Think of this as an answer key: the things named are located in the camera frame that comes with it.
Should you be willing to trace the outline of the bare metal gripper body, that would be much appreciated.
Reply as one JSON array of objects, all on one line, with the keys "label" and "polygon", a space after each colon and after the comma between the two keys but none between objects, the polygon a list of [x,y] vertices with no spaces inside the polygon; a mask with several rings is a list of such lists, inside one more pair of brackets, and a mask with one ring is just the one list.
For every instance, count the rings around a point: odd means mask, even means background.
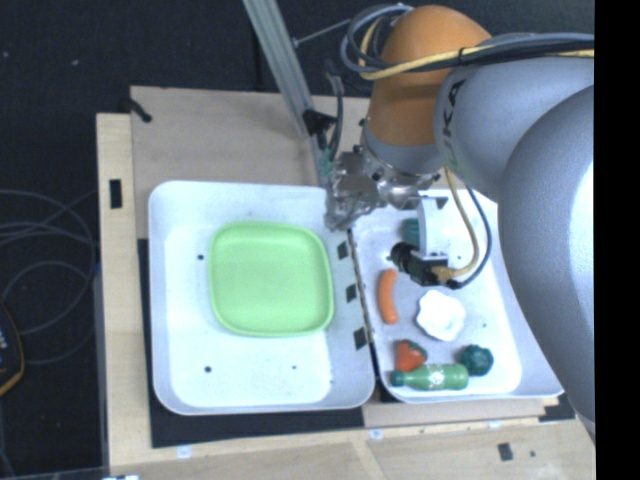
[{"label": "bare metal gripper body", "polygon": [[332,231],[344,231],[378,208],[415,209],[420,193],[440,177],[439,168],[414,173],[392,167],[368,150],[343,152],[333,162],[328,178],[325,225]]}]

